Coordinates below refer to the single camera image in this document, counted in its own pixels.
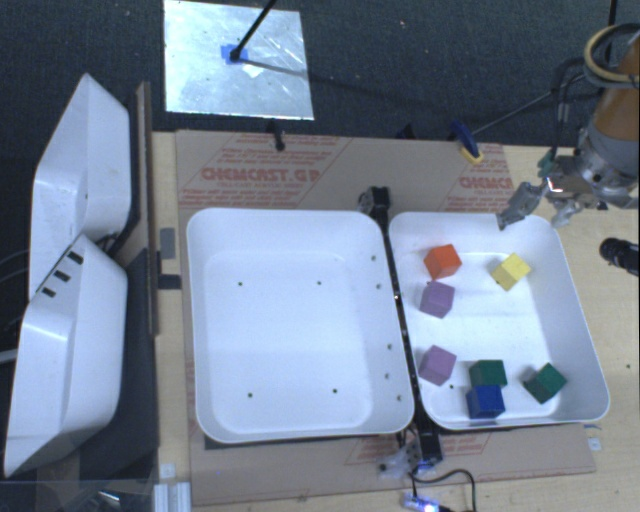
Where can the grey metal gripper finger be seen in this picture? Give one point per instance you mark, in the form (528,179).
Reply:
(566,211)
(520,204)

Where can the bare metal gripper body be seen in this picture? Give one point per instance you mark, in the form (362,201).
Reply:
(595,181)

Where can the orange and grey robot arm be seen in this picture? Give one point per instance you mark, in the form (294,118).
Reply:
(617,107)

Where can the yellow cube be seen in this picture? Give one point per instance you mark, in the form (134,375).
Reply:
(511,272)

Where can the orange cube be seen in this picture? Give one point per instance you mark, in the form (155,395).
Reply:
(442,261)

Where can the brown cardboard board red print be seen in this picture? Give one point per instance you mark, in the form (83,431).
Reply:
(420,167)

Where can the white plastic tray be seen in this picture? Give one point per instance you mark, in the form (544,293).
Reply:
(295,340)
(495,325)

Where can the purple cube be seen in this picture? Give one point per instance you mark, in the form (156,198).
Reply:
(437,299)
(437,365)

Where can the thin black rod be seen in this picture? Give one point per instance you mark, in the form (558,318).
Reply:
(400,310)

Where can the green cube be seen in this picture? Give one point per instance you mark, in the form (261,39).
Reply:
(488,372)
(546,383)

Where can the blue cube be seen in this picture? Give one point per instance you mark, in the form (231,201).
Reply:
(485,402)

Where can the black cylinder on white bracket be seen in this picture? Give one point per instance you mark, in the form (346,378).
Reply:
(621,255)

